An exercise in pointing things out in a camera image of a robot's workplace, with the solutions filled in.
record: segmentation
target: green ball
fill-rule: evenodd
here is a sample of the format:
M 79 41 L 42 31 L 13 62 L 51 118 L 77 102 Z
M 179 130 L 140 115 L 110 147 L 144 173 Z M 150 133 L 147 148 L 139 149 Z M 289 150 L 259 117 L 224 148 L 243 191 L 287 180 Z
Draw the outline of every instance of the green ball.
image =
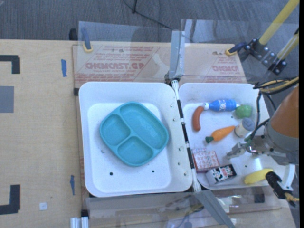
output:
M 252 107 L 247 104 L 242 104 L 236 108 L 237 118 L 250 117 L 252 112 Z

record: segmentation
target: blue plate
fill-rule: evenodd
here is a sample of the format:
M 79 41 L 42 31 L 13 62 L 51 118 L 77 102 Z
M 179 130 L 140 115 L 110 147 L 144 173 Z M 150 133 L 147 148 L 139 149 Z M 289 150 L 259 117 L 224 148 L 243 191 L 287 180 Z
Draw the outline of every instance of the blue plate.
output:
M 99 131 L 111 151 L 130 166 L 149 162 L 169 140 L 162 122 L 144 105 L 134 101 L 112 111 L 101 122 Z

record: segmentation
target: gray floor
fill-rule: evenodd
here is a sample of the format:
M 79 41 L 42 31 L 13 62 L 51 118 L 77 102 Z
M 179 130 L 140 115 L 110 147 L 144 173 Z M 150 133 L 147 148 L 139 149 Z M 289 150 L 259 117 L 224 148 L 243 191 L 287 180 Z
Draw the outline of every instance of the gray floor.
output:
M 70 29 L 78 28 L 80 21 L 180 29 L 182 19 L 199 19 L 250 25 L 246 33 L 239 37 L 227 36 L 225 30 L 220 31 L 222 34 L 217 42 L 236 44 L 239 40 L 249 42 L 254 35 L 261 36 L 288 1 L 138 0 L 136 12 L 132 13 L 133 0 L 0 0 L 0 38 L 69 40 Z M 274 42 L 270 44 L 272 49 L 282 48 L 298 25 L 299 6 L 286 19 L 283 30 L 278 31 Z M 289 65 L 280 76 L 298 75 L 298 47 L 286 59 Z M 275 104 L 279 105 L 287 93 L 274 95 Z M 291 158 L 299 163 L 298 154 Z M 298 165 L 296 173 L 292 187 L 294 196 L 299 197 Z M 299 202 L 295 208 L 291 207 L 297 227 L 300 227 L 299 209 Z

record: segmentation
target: white tray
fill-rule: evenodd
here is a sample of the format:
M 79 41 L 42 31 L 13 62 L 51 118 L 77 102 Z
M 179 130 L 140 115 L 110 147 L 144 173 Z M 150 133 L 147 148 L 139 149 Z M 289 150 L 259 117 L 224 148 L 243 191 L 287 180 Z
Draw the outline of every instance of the white tray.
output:
M 167 146 L 150 162 L 131 167 L 103 143 L 101 121 L 118 106 L 136 101 L 167 128 Z M 176 97 L 164 83 L 89 82 L 80 87 L 79 103 L 84 149 L 85 185 L 96 197 L 180 192 L 192 184 Z
M 231 188 L 245 188 L 255 186 L 269 185 L 266 180 L 257 182 L 255 184 L 246 185 L 244 178 L 246 175 L 261 170 L 263 168 L 272 168 L 274 172 L 280 177 L 294 175 L 290 171 L 294 169 L 289 166 L 278 165 L 274 159 L 267 155 L 260 155 L 253 157 L 252 154 L 246 152 L 243 155 L 230 160 L 226 158 L 226 153 L 231 151 L 231 148 L 239 141 L 243 143 L 243 139 L 238 138 L 234 133 L 229 134 L 221 141 L 206 143 L 205 137 L 210 136 L 211 133 L 219 128 L 230 125 L 237 126 L 241 119 L 237 119 L 233 112 L 213 112 L 212 110 L 204 111 L 200 115 L 201 130 L 196 132 L 192 127 L 192 115 L 195 109 L 204 102 L 212 102 L 218 99 L 234 99 L 237 104 L 246 104 L 252 106 L 251 119 L 256 122 L 257 117 L 257 95 L 258 90 L 253 89 L 250 84 L 210 84 L 210 83 L 186 83 L 179 89 L 179 96 L 181 106 L 183 109 L 186 130 L 188 134 L 189 144 L 191 148 L 207 148 L 207 150 L 214 150 L 217 154 L 221 166 L 232 164 L 237 173 L 237 176 L 210 185 L 206 174 L 199 173 L 198 181 L 204 187 L 211 190 L 231 189 Z M 260 123 L 269 118 L 268 111 L 263 97 L 260 101 Z M 262 135 L 263 128 L 257 131 L 256 135 Z

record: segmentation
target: gray square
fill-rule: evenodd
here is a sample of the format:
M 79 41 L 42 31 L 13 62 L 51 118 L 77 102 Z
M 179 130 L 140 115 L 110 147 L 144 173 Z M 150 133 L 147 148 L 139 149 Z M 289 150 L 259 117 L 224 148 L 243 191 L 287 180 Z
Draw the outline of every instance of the gray square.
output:
M 14 86 L 0 86 L 0 113 L 14 113 Z

